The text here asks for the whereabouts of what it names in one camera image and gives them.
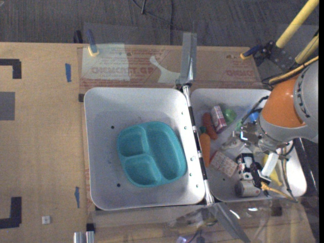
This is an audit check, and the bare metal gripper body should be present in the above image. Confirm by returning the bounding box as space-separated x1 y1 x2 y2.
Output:
239 121 264 147

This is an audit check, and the green toy vegetable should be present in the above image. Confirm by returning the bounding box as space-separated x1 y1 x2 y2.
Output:
222 107 238 126

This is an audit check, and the white carton with red print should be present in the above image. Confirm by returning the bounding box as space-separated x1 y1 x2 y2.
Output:
209 150 239 178

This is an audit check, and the pink and white carton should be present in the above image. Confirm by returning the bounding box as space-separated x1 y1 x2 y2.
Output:
210 105 228 134

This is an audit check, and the orange carrot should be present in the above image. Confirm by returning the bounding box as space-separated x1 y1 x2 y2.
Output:
198 126 212 168

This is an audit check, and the black and white carton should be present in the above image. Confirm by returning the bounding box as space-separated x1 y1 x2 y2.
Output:
236 151 256 181

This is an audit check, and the red-brown sausage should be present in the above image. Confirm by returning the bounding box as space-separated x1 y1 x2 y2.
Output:
202 112 219 141

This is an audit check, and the white plastic tray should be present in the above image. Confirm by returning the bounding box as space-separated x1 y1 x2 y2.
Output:
189 88 308 203
83 87 207 211

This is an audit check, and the grey can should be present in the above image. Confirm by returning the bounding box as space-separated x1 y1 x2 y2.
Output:
234 179 262 198

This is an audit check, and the brown cardboard board red print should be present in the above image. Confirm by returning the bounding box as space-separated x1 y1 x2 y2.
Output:
76 44 308 238

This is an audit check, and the blue divided plate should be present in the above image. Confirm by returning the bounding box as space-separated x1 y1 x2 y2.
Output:
116 120 188 188

